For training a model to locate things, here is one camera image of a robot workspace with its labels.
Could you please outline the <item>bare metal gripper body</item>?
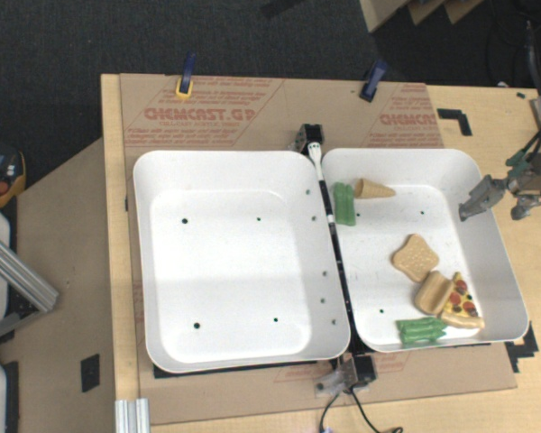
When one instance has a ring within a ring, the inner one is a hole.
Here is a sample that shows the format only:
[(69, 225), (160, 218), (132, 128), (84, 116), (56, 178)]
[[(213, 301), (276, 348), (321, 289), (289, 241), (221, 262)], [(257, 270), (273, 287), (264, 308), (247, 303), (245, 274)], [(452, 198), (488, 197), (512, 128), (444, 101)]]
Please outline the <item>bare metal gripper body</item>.
[(541, 193), (541, 152), (518, 156), (510, 164), (507, 187), (512, 194)]

